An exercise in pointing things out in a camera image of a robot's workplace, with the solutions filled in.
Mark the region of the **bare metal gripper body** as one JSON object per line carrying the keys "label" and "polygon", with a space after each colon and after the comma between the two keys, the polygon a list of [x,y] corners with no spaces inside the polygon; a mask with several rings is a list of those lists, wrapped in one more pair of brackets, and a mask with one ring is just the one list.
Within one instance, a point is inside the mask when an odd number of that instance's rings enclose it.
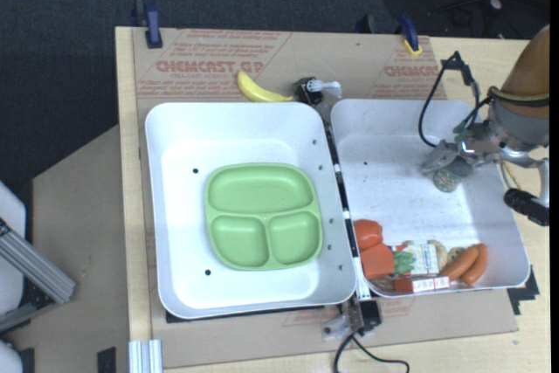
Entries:
{"label": "bare metal gripper body", "polygon": [[501,161],[501,147],[489,122],[475,122],[456,136],[458,154],[470,166]]}

